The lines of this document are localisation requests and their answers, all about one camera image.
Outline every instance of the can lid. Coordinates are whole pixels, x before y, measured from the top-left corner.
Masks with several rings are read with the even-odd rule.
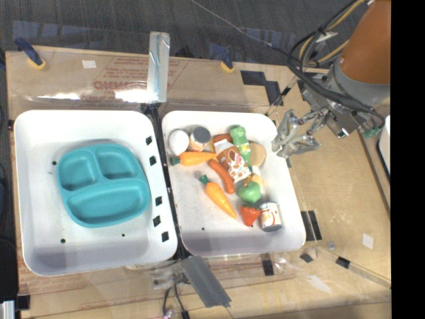
[[[199,143],[208,143],[211,139],[211,133],[203,126],[197,126],[192,131],[193,138]]]

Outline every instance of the toy bottle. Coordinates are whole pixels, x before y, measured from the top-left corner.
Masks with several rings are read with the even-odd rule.
[[[240,155],[245,160],[247,166],[251,168],[250,165],[250,157],[251,157],[251,148],[246,138],[246,130],[243,126],[239,126],[237,128],[233,128],[230,131],[230,136],[233,139],[233,144],[238,148]]]

